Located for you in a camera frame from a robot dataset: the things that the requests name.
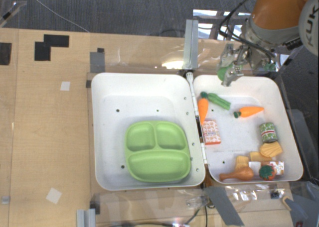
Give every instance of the toy tomato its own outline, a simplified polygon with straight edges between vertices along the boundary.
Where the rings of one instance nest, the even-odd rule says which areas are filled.
[[[270,165],[262,166],[259,170],[259,176],[266,181],[273,180],[275,178],[275,175],[275,169],[273,166]]]

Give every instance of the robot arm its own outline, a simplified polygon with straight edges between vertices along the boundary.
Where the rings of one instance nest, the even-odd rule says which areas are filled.
[[[319,0],[257,0],[250,18],[242,27],[239,49],[229,44],[218,67],[223,85],[242,76],[241,67],[249,63],[252,70],[274,68],[274,48],[303,44],[318,56]]]

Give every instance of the wooden tabletop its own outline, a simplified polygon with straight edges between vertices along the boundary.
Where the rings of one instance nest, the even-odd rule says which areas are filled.
[[[45,34],[68,35],[69,47],[51,47],[50,61],[35,61],[35,42],[43,42]],[[180,58],[183,39],[1,28],[0,42],[12,43],[10,64],[0,65],[0,196],[10,196],[9,204],[0,204],[0,226],[76,226],[76,211],[89,208],[93,193],[116,197],[94,187],[90,174],[86,88],[90,52],[104,48],[107,71],[163,72],[163,62]],[[215,67],[224,46],[221,41],[200,40],[202,68]],[[288,184],[279,186],[290,194]],[[52,188],[58,193],[53,194],[53,202],[47,199]],[[243,202],[237,207],[246,226],[292,224],[280,200]],[[143,216],[142,208],[132,208],[136,214],[119,207],[127,212],[118,215]],[[225,226],[216,209],[208,213],[210,226]],[[97,217],[104,221],[98,226],[109,226],[103,218],[107,217]],[[267,219],[267,224],[256,219]],[[204,222],[201,211],[191,226],[204,226]]]

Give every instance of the white paper square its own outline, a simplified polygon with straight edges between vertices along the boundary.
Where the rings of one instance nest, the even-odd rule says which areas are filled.
[[[58,201],[60,200],[62,193],[59,192],[58,190],[51,188],[50,192],[46,196],[46,199],[54,204],[57,204]]]
[[[69,91],[71,82],[62,82],[61,91]]]

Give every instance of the white cable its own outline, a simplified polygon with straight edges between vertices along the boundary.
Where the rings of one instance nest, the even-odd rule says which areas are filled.
[[[69,22],[69,23],[71,23],[71,24],[73,24],[73,25],[75,25],[75,26],[81,28],[82,30],[84,30],[84,31],[86,31],[86,32],[89,32],[87,29],[81,27],[80,25],[78,25],[78,24],[76,24],[76,23],[74,23],[74,22],[72,22],[72,21],[66,19],[65,17],[63,17],[63,16],[61,16],[61,15],[59,15],[57,12],[53,11],[52,9],[50,9],[48,6],[46,6],[45,4],[43,4],[41,1],[39,1],[39,0],[35,0],[35,1],[37,1],[39,4],[41,4],[41,5],[42,5],[43,7],[45,7],[47,10],[51,11],[52,13],[54,13],[54,14],[57,15],[58,17],[62,18],[63,20],[66,20],[67,22]]]

